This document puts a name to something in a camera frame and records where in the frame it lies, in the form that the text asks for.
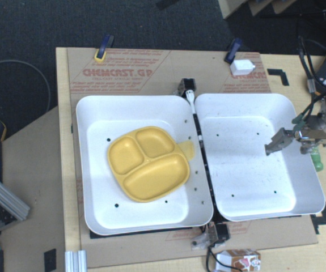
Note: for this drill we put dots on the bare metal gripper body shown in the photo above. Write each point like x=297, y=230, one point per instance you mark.
x=318, y=129

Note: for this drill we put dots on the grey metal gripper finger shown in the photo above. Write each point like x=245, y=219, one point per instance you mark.
x=274, y=147
x=281, y=135

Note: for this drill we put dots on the green plastic bottle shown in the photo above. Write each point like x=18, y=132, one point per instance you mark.
x=317, y=161

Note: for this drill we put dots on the white plastic tray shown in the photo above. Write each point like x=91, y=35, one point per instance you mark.
x=140, y=217
x=245, y=166

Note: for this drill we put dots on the thin black and white rod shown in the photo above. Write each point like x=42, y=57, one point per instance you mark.
x=199, y=132

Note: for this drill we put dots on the small white carton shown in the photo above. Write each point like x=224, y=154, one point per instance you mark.
x=240, y=67

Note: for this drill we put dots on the brown and white carton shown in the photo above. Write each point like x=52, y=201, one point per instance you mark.
x=240, y=261

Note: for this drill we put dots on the yellow divided plate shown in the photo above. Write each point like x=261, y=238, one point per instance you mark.
x=148, y=169

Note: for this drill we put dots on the brown cardboard board red print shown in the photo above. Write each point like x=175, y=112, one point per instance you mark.
x=117, y=72

